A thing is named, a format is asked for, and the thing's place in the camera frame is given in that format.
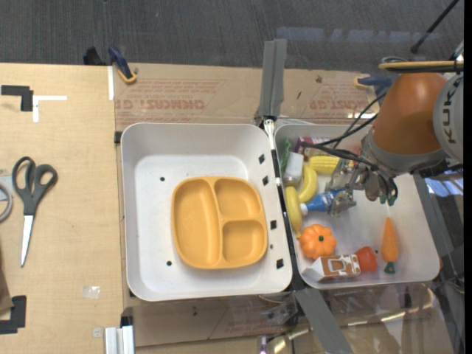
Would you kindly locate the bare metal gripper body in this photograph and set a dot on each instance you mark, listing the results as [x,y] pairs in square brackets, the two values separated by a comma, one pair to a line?
[373,184]

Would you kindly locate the red orange pepper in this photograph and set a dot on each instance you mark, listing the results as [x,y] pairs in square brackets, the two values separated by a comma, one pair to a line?
[367,259]

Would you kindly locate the white plastic tray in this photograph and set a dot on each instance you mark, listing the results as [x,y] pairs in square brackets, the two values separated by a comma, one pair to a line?
[365,231]
[147,197]

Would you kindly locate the purple packet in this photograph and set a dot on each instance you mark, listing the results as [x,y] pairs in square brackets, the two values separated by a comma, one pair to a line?
[311,144]

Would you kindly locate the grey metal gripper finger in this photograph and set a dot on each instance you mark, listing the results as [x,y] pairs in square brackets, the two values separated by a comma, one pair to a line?
[343,205]
[337,180]

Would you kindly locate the orange pumpkin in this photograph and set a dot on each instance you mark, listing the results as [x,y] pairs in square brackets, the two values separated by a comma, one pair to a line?
[318,242]

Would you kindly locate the clear plastic bottle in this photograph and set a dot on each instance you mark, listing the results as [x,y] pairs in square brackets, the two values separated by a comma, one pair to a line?
[293,168]

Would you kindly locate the orange divided plate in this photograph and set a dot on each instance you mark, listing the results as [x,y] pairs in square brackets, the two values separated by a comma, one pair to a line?
[217,223]

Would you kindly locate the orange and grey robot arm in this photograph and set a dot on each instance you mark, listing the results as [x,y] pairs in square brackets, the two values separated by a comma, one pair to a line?
[409,120]

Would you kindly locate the yellow corn cob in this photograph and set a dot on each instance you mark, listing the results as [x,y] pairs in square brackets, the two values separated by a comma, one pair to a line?
[323,164]

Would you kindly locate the brown cardboard board red print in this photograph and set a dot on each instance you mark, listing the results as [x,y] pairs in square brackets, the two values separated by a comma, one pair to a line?
[191,98]

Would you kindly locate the brown and white carton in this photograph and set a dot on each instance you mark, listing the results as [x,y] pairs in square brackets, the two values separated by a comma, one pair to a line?
[333,268]

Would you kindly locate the blue and white bottle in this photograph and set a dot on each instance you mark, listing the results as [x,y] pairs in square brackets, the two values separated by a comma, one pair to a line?
[319,202]

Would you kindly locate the yellow banana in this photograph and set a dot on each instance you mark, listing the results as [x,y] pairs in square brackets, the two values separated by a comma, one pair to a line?
[293,208]
[310,184]

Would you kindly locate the grey tape roll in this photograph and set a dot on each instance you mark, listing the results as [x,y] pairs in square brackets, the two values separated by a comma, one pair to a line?
[4,212]

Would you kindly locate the green lettuce leaf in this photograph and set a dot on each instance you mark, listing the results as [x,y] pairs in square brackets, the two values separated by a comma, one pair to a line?
[285,153]

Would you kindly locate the orange carrot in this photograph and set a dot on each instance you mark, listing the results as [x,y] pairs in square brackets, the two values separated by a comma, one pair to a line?
[389,242]

